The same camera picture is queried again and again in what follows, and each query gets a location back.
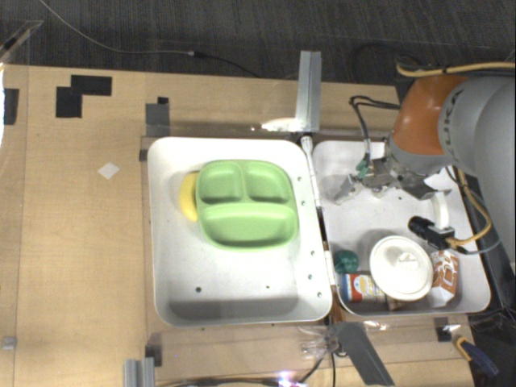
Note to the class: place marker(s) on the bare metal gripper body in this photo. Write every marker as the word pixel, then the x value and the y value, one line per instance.
pixel 381 176

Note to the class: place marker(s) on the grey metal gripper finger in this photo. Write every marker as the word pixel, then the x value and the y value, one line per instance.
pixel 422 188
pixel 346 188

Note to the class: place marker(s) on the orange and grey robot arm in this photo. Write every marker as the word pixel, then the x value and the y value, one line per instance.
pixel 463 119

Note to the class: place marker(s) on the white plastic tray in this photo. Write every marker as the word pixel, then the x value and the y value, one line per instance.
pixel 225 280
pixel 383 216

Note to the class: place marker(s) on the dark green broccoli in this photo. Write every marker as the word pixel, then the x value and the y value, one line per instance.
pixel 346 261

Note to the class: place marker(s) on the white bowl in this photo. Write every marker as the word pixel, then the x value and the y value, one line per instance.
pixel 401 268

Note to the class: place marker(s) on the brown and white carton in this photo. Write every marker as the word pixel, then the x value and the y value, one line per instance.
pixel 445 276

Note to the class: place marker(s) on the red and white can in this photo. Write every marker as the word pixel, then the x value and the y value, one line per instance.
pixel 359 288

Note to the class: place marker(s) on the green divided plate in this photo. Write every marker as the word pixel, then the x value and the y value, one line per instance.
pixel 246 216

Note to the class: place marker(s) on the yellow banana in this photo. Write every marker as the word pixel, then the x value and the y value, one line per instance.
pixel 187 200

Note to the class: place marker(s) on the black cylinder on white bracket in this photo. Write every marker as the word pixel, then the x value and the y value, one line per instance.
pixel 431 230

